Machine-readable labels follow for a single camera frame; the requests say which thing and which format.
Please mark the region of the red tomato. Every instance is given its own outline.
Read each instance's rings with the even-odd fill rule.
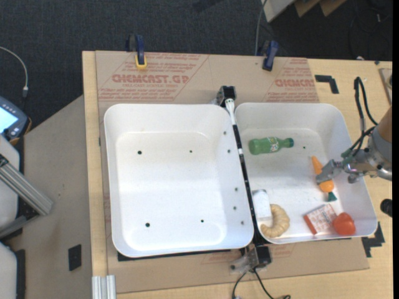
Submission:
[[[355,222],[347,212],[341,212],[332,221],[332,225],[340,235],[353,235],[356,231]]]

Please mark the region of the green plastic bottle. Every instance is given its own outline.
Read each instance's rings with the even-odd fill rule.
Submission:
[[[261,139],[253,139],[249,141],[249,151],[252,155],[258,155],[263,153],[275,153],[281,148],[293,147],[294,140],[292,138],[286,138],[284,140],[271,136]]]

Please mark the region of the black carpet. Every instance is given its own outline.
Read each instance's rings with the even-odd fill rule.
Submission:
[[[83,50],[124,50],[127,35],[135,33],[144,37],[146,51],[253,55],[261,4],[0,0],[0,46],[27,65],[24,108],[35,127],[82,94]],[[271,23],[263,17],[259,43],[278,41],[280,56],[392,60],[392,14],[393,0],[348,0],[328,17],[316,6],[299,18],[289,6]],[[23,85],[22,66],[0,50],[0,96],[21,104]]]

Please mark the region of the cardboard sheet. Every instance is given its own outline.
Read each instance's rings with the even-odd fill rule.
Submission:
[[[116,276],[119,293],[235,282],[238,276],[230,274],[229,266],[241,256],[239,250],[118,260],[111,236],[103,116],[116,103],[211,103],[223,85],[236,87],[236,106],[244,102],[317,103],[307,59],[277,57],[268,72],[262,69],[262,57],[146,53],[148,67],[138,70],[134,55],[96,51],[108,274]],[[360,239],[269,248],[273,263],[260,272],[262,278],[368,268]]]

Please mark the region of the orange carrot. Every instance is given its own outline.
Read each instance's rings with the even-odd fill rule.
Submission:
[[[322,172],[323,168],[322,163],[320,163],[320,161],[316,158],[316,156],[312,156],[312,163],[316,175],[319,175]],[[320,183],[319,187],[322,190],[322,192],[327,192],[329,194],[329,201],[337,199],[332,192],[332,190],[334,189],[334,182],[332,181],[332,179]]]

